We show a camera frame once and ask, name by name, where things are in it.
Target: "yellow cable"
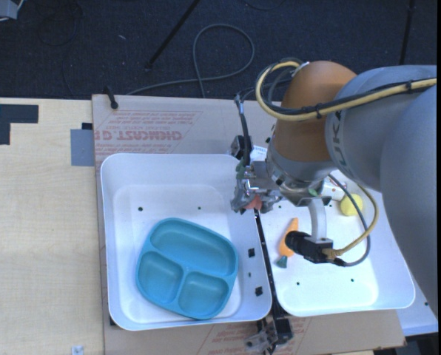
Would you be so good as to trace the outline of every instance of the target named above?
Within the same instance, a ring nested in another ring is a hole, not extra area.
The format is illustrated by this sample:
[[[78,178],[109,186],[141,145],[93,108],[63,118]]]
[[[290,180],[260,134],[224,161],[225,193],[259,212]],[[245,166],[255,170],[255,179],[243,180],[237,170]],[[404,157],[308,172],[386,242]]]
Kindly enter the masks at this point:
[[[364,96],[362,98],[357,98],[355,100],[347,101],[342,104],[338,104],[336,106],[331,106],[329,108],[322,108],[319,109],[317,112],[310,112],[310,113],[301,113],[298,115],[285,115],[283,113],[275,112],[273,109],[271,109],[269,106],[266,105],[265,101],[263,100],[263,97],[261,95],[261,86],[263,84],[263,81],[265,80],[265,77],[272,71],[275,71],[281,67],[299,67],[300,64],[295,61],[286,61],[283,63],[279,63],[274,65],[273,67],[269,67],[266,69],[262,75],[259,77],[256,85],[255,85],[255,96],[257,98],[258,103],[260,106],[265,110],[268,114],[271,116],[277,118],[278,120],[284,120],[284,121],[305,121],[312,118],[316,118],[317,114],[320,115],[328,115],[329,113],[336,112],[338,110],[342,109],[348,109],[352,107],[357,107],[359,105],[367,104],[372,101],[378,100],[380,98],[385,98],[388,96],[396,95],[398,93],[408,92],[410,89],[419,89],[423,87],[432,87],[437,83],[436,78],[429,78],[422,81],[413,81],[410,84],[404,83],[395,87],[390,87],[375,93],[372,93],[370,95]]]
[[[374,206],[374,219],[372,220],[371,224],[368,226],[368,228],[360,235],[356,240],[349,243],[346,247],[341,249],[334,249],[334,248],[324,248],[323,253],[327,256],[328,259],[333,260],[336,257],[339,257],[340,255],[345,254],[350,249],[354,248],[357,244],[362,242],[364,239],[366,239],[371,231],[374,229],[375,225],[377,225],[378,221],[378,206],[375,199],[368,193],[366,189],[364,189],[362,186],[359,186],[360,189],[362,189],[363,193],[366,194],[366,196],[370,199],[372,205]]]

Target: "black clamp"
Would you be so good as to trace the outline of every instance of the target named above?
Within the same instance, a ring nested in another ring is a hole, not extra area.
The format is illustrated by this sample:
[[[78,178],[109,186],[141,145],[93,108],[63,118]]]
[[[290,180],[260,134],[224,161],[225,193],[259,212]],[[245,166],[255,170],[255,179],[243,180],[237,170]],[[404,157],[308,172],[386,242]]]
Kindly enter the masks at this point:
[[[319,113],[319,109],[322,107],[322,104],[321,103],[318,103],[318,104],[316,104],[316,107],[315,107],[315,111],[316,111],[316,118],[318,119],[318,120],[320,120],[323,116]]]
[[[412,80],[407,81],[405,85],[406,85],[406,90],[408,91],[408,93],[412,93],[413,92],[413,89],[412,89],[413,81]]]
[[[105,86],[104,87],[104,94],[109,96],[110,107],[112,109],[117,109],[118,108],[118,102],[115,101],[114,94],[112,92],[112,89],[109,86]]]

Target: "cardboard box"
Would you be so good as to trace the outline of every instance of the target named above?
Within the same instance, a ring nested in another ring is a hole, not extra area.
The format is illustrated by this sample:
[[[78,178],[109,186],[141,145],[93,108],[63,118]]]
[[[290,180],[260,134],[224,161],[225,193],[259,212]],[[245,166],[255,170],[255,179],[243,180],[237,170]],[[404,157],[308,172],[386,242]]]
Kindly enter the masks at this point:
[[[92,97],[106,354],[249,354],[244,341],[257,332],[256,322],[137,332],[111,325],[100,199],[101,163],[117,152],[226,154],[234,137],[242,134],[233,101],[125,95],[115,99],[117,110],[110,107],[108,96]],[[245,113],[254,145],[266,146],[275,119],[255,101],[246,101]],[[396,311],[289,319],[294,337],[278,346],[275,354],[331,354],[400,347],[405,343]]]

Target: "yellow object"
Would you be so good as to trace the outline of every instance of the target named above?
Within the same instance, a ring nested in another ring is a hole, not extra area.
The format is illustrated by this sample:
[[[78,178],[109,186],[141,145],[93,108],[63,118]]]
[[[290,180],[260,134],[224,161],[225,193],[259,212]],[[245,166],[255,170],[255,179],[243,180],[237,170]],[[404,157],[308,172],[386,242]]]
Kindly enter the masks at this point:
[[[359,244],[364,239],[366,239],[370,235],[371,231],[375,228],[375,225],[377,225],[378,216],[379,216],[377,201],[375,201],[374,197],[370,195],[370,192],[368,192],[367,189],[363,188],[360,185],[358,185],[358,187],[362,189],[362,192],[365,194],[365,196],[367,196],[371,204],[374,206],[374,219],[372,220],[371,224],[368,225],[368,228],[366,228],[366,230],[358,238],[350,242],[346,247],[341,249],[323,248],[323,254],[325,254],[329,260],[333,260],[336,257],[339,257],[340,255],[345,254],[350,249],[354,248],[357,244]]]
[[[359,196],[355,193],[351,193],[351,196],[355,200],[355,203],[359,207],[360,211],[362,211],[363,201],[362,201],[361,196]],[[358,215],[358,212],[355,209],[354,204],[352,203],[351,199],[347,195],[344,196],[343,199],[340,201],[340,210],[346,216]]]
[[[286,228],[285,234],[281,238],[280,246],[278,247],[278,250],[280,251],[280,256],[282,257],[291,257],[294,255],[294,251],[291,250],[286,244],[285,244],[285,238],[286,235],[294,230],[298,229],[298,219],[297,217],[293,218],[291,222],[289,223],[289,226]]]

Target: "metal bracket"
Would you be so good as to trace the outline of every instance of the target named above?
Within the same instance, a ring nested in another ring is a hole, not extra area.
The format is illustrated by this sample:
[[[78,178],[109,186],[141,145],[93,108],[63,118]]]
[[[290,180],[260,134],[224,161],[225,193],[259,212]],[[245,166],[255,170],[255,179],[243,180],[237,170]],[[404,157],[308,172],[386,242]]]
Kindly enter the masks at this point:
[[[327,237],[326,209],[320,197],[312,198],[308,201],[308,210],[311,215],[311,240],[314,243],[321,242]]]
[[[272,347],[278,341],[275,323],[271,321],[258,333],[245,338],[244,345],[247,352],[252,354],[263,354],[267,348]]]

